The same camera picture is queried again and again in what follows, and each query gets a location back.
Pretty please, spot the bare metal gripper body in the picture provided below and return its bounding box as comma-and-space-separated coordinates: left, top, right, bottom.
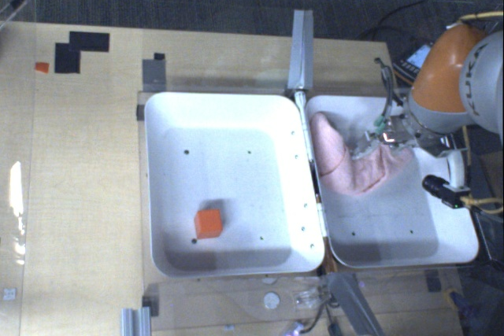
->
376, 112, 420, 151

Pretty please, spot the pink cloth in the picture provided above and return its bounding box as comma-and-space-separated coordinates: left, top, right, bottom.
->
309, 112, 415, 197

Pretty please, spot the white plastic tray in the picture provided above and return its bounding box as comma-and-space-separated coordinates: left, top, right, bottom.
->
143, 91, 326, 279
305, 94, 480, 269

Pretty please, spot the orange cube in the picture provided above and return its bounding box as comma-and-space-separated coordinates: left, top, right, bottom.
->
193, 208, 224, 241

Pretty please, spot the black cylinder on white bracket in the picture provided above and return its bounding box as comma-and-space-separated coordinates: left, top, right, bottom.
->
421, 149, 472, 210

